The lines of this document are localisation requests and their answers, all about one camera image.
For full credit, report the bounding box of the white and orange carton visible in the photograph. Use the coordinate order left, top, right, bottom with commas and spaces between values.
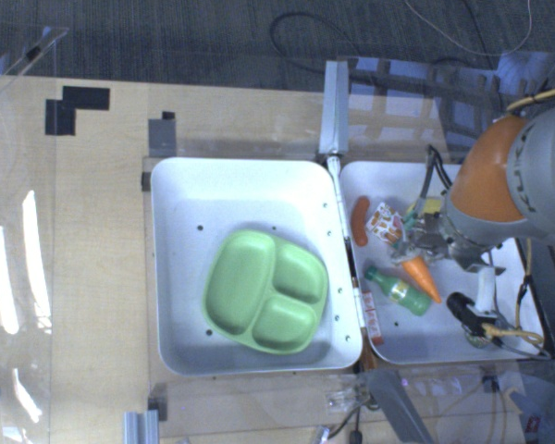
364, 201, 406, 246

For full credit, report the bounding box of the white plastic tray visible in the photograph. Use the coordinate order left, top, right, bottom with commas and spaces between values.
339, 160, 549, 365
150, 156, 364, 377

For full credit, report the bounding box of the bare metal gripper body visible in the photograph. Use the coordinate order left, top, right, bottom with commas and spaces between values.
404, 212, 506, 272

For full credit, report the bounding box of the red packet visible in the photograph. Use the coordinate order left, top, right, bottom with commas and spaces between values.
360, 290, 386, 347

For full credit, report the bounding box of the green plastic bottle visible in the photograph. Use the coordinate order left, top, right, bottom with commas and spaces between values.
364, 265, 433, 317

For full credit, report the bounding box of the red sausage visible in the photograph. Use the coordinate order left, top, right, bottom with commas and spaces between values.
350, 195, 372, 248

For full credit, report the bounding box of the thin black and white rod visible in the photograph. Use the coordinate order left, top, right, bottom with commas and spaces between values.
326, 154, 367, 333

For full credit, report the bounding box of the orange carrot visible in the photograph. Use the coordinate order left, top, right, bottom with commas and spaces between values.
400, 254, 443, 305

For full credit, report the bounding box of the black cylinder on white bracket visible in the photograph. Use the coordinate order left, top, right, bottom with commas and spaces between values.
446, 265, 500, 339

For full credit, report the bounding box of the green divided plate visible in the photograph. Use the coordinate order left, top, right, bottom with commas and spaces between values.
202, 228, 330, 355

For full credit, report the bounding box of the yellow block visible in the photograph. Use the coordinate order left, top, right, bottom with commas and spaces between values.
415, 195, 443, 216

